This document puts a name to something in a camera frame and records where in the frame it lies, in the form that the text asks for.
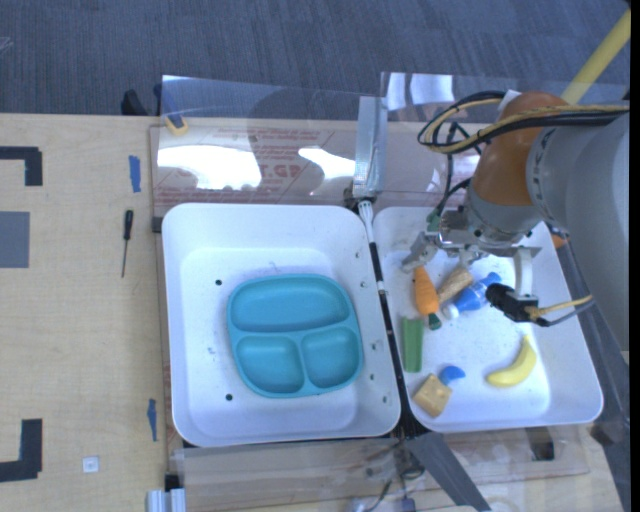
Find tan waffle cone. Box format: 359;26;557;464
436;265;475;304

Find orange carrot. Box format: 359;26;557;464
412;265;444;332

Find black cylinder on white bracket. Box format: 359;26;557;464
484;247;542;324

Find brown cardboard board red print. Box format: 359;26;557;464
149;117;592;483

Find black screwdriver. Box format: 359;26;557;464
120;209;135;280

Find blue and white bottle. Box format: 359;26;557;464
441;271;503;321

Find blue divided plate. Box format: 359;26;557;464
225;272;365;400

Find green flat block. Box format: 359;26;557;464
400;315;426;374

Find yellow banana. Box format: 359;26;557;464
485;333;539;389

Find yellow cheese wedge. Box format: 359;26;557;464
410;373;453;419

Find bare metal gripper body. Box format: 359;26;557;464
438;208;544;258

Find white plastic tray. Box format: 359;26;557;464
160;201;403;448
372;205;605;435

